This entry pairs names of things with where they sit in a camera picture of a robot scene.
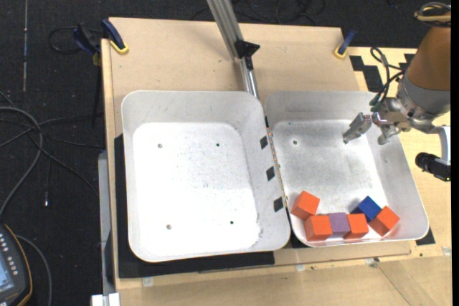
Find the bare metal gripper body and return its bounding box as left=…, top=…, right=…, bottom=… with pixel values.
left=371, top=97, right=437, bottom=134

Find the white plastic tray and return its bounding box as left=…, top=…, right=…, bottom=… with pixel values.
left=120, top=90, right=292, bottom=263
left=264, top=90, right=430, bottom=249

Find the blue cube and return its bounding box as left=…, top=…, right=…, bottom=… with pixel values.
left=350, top=195, right=383, bottom=223

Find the orange cube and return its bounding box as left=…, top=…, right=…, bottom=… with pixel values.
left=290, top=190, right=321, bottom=221
left=344, top=213, right=370, bottom=240
left=303, top=214, right=334, bottom=242
left=368, top=206, right=401, bottom=237

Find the purple cube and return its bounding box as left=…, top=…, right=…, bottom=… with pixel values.
left=328, top=212, right=352, bottom=235

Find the pale wood board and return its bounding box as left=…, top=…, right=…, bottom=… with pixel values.
left=101, top=16, right=413, bottom=293

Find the black cylinder on white bracket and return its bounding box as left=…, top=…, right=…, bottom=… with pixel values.
left=415, top=125, right=452, bottom=183

